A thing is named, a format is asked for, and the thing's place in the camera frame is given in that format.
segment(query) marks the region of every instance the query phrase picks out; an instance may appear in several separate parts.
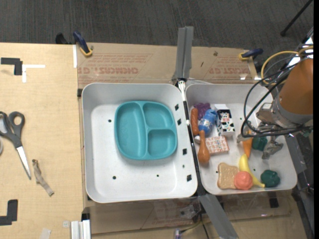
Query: black bracket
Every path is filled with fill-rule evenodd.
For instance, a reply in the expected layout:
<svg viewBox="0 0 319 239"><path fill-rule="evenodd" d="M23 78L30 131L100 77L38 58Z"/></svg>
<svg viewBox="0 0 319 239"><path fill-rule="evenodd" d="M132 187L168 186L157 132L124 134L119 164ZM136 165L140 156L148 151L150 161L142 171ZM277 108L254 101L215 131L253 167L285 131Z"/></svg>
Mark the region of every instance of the black bracket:
<svg viewBox="0 0 319 239"><path fill-rule="evenodd" d="M0 216L0 226L12 225L12 221L17 221L18 200L9 200L6 216Z"/></svg>
<svg viewBox="0 0 319 239"><path fill-rule="evenodd" d="M14 75L22 75L22 61L19 58L1 58L2 65L14 65Z"/></svg>

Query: toast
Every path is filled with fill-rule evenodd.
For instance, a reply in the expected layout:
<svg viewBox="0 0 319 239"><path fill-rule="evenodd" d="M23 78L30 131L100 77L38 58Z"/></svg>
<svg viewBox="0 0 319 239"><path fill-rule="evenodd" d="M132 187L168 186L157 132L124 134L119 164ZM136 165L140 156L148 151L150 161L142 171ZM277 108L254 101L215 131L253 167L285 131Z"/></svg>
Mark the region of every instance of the toast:
<svg viewBox="0 0 319 239"><path fill-rule="evenodd" d="M236 166L230 166L226 163L218 165L218 181L217 186L220 189L236 189L234 185L235 175L239 172Z"/></svg>

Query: metal tool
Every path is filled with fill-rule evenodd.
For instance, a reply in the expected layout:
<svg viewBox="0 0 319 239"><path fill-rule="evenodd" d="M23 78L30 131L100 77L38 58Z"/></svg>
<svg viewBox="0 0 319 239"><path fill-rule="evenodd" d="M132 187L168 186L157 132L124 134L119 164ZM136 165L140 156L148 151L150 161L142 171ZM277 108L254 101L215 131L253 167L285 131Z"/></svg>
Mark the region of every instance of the metal tool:
<svg viewBox="0 0 319 239"><path fill-rule="evenodd" d="M16 117L19 117L21 119L20 124L16 124L14 122L14 119ZM19 112L13 112L10 113L8 116L6 113L0 112L0 121L1 120L3 121L3 127L0 128L0 135L8 138L10 141L13 142L15 148L19 153L19 157L21 159L23 167L29 179L31 180L30 168L21 142L21 131L25 122L24 115Z"/></svg>

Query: toy banana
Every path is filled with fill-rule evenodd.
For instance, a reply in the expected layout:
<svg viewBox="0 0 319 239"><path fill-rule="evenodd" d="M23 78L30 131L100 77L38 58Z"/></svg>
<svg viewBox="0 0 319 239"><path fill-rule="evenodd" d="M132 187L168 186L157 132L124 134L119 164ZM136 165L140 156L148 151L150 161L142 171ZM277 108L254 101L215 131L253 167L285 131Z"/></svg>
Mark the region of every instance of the toy banana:
<svg viewBox="0 0 319 239"><path fill-rule="evenodd" d="M249 168L249 164L248 164L248 157L246 154L241 155L240 159L239 159L239 170L240 171L245 171L250 173L251 177L253 177L253 183L256 186L259 186L261 188L265 187L265 184L261 183L256 177L255 175L251 172L250 168Z"/></svg>

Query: orange-brown drumstick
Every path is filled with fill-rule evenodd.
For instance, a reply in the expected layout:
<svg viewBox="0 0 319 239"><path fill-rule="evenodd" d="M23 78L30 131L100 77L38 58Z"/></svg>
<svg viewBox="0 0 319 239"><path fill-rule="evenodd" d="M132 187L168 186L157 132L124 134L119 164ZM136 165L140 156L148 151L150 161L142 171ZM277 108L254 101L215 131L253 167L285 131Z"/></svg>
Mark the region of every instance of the orange-brown drumstick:
<svg viewBox="0 0 319 239"><path fill-rule="evenodd" d="M199 134L198 129L198 109L193 108L190 112L190 125L191 125L191 131L194 136Z"/></svg>
<svg viewBox="0 0 319 239"><path fill-rule="evenodd" d="M210 159L209 150L206 146L205 131L204 130L199 131L199 136L200 136L200 146L199 146L197 157L198 157L199 163L205 164L205 163L208 163Z"/></svg>

